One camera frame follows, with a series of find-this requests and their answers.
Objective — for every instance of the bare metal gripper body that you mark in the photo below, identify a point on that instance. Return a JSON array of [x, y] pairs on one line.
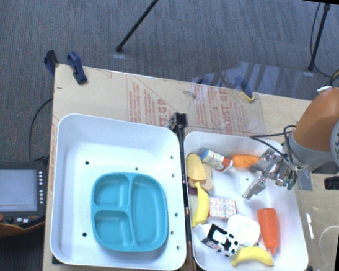
[[274, 168]]

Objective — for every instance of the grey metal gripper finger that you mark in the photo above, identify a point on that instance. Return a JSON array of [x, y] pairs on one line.
[[254, 189], [256, 168]]

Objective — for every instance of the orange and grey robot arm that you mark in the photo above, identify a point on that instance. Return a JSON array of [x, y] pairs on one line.
[[318, 121]]

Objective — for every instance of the orange carrot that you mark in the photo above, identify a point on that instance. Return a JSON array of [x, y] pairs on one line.
[[244, 161]]

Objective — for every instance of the pink and white carton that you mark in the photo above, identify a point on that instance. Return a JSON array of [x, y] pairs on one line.
[[222, 208]]

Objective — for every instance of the orange squeeze bottle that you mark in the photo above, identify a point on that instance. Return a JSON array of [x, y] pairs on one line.
[[268, 225]]

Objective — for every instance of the white can with blue lid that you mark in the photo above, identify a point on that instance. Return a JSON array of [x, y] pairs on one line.
[[217, 161]]

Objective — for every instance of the white bowl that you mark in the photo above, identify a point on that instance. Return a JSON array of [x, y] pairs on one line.
[[244, 228]]

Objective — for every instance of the white plastic tray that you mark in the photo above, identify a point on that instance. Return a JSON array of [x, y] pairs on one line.
[[80, 188], [289, 217]]

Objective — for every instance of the tan bread slice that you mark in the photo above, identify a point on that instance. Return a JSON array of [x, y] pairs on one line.
[[208, 181]]

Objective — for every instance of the yellow banana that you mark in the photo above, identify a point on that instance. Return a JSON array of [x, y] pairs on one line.
[[203, 205], [254, 254]]

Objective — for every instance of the black and white milk carton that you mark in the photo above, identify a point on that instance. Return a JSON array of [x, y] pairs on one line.
[[219, 239]]

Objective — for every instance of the purple round toy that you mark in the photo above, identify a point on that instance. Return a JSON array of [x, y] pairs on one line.
[[191, 190]]

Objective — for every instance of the blue divided plate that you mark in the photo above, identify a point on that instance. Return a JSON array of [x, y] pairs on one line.
[[148, 197]]

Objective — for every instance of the pale board with red print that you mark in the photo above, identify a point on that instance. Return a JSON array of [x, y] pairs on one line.
[[106, 97]]

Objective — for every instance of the black cylinder on white bracket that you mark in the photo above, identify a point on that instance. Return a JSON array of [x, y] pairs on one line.
[[335, 182]]

